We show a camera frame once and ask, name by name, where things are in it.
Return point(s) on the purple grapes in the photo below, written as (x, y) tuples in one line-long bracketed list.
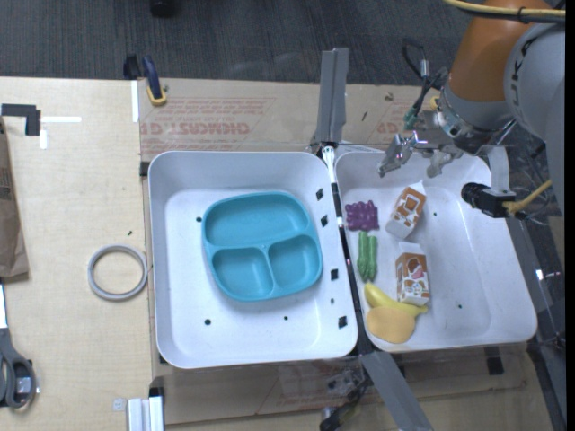
[(360, 216)]

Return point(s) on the black chair wheel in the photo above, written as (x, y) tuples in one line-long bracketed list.
[(162, 3)]

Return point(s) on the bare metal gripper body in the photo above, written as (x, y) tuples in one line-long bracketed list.
[(442, 133)]

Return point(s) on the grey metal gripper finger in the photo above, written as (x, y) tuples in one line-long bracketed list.
[(397, 153), (439, 160)]

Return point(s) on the white plastic tray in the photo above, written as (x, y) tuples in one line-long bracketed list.
[(467, 276), (188, 321)]

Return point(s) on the brown cardboard board, red print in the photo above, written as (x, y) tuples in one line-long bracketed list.
[(233, 115)]

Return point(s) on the green asparagus bunch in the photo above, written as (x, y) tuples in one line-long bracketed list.
[(367, 256)]

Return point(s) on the black cylinder on white bracket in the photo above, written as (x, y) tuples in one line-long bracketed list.
[(487, 199)]

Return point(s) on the blue divided plate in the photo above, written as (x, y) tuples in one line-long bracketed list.
[(251, 222)]

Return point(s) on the white tape roll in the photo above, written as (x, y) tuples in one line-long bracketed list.
[(92, 281)]

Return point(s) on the yellow banana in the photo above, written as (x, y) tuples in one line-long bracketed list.
[(377, 298)]

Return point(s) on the orange and white carton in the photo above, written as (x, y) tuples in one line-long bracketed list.
[(406, 211), (412, 274)]

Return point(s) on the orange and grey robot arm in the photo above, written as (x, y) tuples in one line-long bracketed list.
[(494, 56)]

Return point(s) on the brown paper bag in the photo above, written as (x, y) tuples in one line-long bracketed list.
[(9, 222)]

